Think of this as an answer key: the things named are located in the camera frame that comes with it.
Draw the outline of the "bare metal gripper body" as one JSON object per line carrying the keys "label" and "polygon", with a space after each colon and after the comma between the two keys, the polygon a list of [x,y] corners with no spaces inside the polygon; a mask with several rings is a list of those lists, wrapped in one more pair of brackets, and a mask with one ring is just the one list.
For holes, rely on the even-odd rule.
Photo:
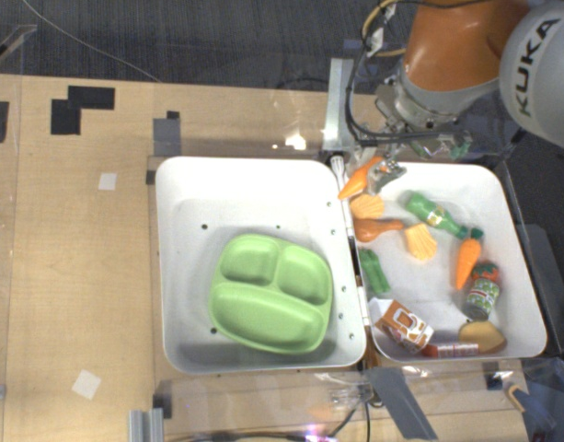
{"label": "bare metal gripper body", "polygon": [[435,108],[419,101],[403,85],[381,85],[376,107],[386,119],[385,130],[399,134],[399,145],[407,145],[418,157],[449,157],[458,160],[471,147],[471,135],[458,131],[459,110],[442,105]]}

